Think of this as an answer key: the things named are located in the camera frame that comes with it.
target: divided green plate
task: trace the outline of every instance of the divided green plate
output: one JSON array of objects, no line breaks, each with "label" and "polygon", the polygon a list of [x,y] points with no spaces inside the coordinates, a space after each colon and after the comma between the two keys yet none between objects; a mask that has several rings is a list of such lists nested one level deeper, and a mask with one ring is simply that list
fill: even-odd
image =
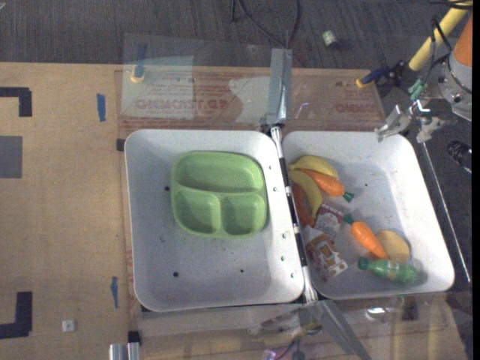
[{"label": "divided green plate", "polygon": [[260,165],[243,154],[190,151],[172,171],[173,217],[197,236],[246,237],[263,229],[267,193]]}]

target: white plastic tray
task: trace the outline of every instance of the white plastic tray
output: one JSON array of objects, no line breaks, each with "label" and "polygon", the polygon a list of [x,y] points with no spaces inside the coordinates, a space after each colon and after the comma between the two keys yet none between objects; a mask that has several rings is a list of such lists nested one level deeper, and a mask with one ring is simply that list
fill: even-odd
[{"label": "white plastic tray", "polygon": [[367,251],[343,223],[334,242],[349,268],[324,281],[310,265],[313,285],[330,299],[358,299],[411,293],[441,292],[450,288],[455,273],[415,152],[402,136],[377,142],[370,132],[292,132],[283,140],[286,162],[302,155],[327,158],[355,197],[351,203],[328,195],[324,201],[350,212],[370,228],[393,230],[412,248],[412,263],[420,274],[412,286],[392,283],[357,268]]},{"label": "white plastic tray", "polygon": [[[262,167],[268,221],[248,238],[206,238],[173,218],[170,173],[188,151],[251,156]],[[138,130],[125,143],[136,295],[152,311],[287,303],[304,289],[277,151],[253,131]]]}]

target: yellow pole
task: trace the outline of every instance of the yellow pole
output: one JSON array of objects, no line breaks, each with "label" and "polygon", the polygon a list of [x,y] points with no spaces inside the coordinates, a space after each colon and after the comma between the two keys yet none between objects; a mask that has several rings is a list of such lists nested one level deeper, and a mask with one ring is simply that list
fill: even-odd
[{"label": "yellow pole", "polygon": [[[456,9],[450,8],[447,14],[443,17],[442,21],[439,23],[440,28],[442,29],[445,36],[449,36],[452,32],[453,28],[458,24],[458,22],[465,16],[468,10],[464,9]],[[440,45],[443,44],[442,37],[437,29],[433,32],[435,35],[435,44],[438,48]],[[408,66],[412,71],[419,72],[425,63],[428,60],[428,56],[430,53],[430,44],[431,39],[430,37],[423,43],[417,53],[410,59]]]}]

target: gray floor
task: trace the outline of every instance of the gray floor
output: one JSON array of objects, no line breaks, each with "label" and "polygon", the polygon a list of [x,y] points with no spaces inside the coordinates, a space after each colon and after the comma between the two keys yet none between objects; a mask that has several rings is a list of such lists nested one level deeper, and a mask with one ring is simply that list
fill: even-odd
[{"label": "gray floor", "polygon": [[[0,10],[0,62],[118,64],[132,35],[277,46],[291,34],[296,67],[376,69],[412,57],[429,35],[431,18],[441,19],[447,11],[427,0],[297,0],[299,20],[292,33],[295,0],[242,1],[274,41],[238,4],[231,21],[231,0],[0,0],[7,3]],[[326,30],[334,32],[339,49],[327,48]],[[408,106],[408,97],[395,92],[384,97],[386,110],[396,103]],[[461,291],[471,290],[472,182],[446,155],[446,146],[451,140],[471,145],[471,130],[471,123],[459,120],[427,143],[436,175],[415,146],[457,269],[453,290]]]}]

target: toy carrot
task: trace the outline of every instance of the toy carrot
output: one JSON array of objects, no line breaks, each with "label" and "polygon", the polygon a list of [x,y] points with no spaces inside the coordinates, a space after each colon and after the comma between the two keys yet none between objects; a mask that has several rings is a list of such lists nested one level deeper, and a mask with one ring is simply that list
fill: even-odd
[{"label": "toy carrot", "polygon": [[372,254],[379,259],[388,259],[387,253],[383,249],[378,239],[370,227],[363,221],[354,221],[351,214],[347,214],[343,217],[343,221],[346,221],[351,225],[350,232],[358,240],[358,242],[367,248]]},{"label": "toy carrot", "polygon": [[347,202],[352,201],[354,196],[353,193],[346,192],[344,185],[335,177],[311,169],[301,168],[300,170],[309,175],[316,182],[316,185],[327,194],[332,196],[343,196]]},{"label": "toy carrot", "polygon": [[313,227],[315,220],[311,216],[310,212],[305,208],[305,193],[299,185],[293,185],[292,188],[293,199],[295,200],[295,207],[297,210],[298,219],[302,226],[309,225]]}]

